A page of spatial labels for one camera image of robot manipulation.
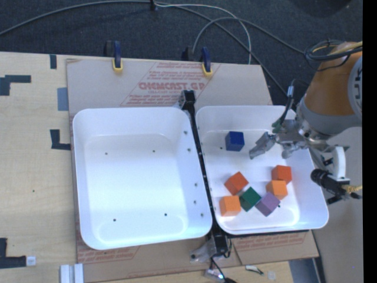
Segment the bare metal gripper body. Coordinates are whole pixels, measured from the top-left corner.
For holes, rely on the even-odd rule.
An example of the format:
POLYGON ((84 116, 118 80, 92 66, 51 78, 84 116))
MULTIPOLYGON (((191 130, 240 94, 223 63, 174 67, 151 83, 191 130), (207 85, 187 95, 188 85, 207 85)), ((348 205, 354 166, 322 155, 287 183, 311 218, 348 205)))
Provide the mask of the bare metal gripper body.
POLYGON ((284 153, 313 148, 320 152, 328 147, 328 136, 317 132, 306 120, 278 119, 273 123, 275 142, 282 145, 284 153))

